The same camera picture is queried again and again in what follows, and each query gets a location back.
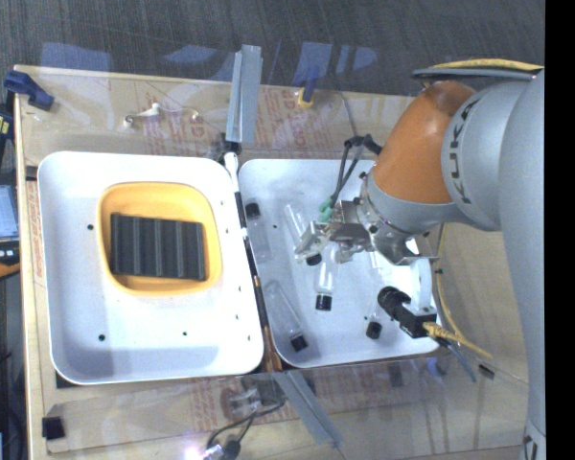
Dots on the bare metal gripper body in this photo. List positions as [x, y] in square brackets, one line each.
[352, 225]

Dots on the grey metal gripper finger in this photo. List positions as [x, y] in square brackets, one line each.
[311, 237]
[347, 251]

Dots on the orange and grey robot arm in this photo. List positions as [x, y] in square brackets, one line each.
[484, 161]

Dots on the clear plastic bottle black cap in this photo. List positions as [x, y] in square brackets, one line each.
[294, 218]
[292, 326]
[374, 329]
[253, 210]
[324, 295]

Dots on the thin black and white rod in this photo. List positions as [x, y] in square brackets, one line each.
[249, 257]

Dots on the white plastic tray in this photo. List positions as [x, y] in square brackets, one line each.
[76, 257]
[345, 333]

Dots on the black ribbed rack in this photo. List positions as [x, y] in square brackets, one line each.
[158, 247]

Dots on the yellow bowl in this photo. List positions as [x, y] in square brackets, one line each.
[158, 197]

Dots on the white hook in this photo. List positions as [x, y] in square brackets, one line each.
[148, 111]

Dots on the brown cardboard board red print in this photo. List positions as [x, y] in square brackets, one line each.
[124, 94]

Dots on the black cylinder on white bracket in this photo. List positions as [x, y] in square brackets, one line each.
[405, 310]

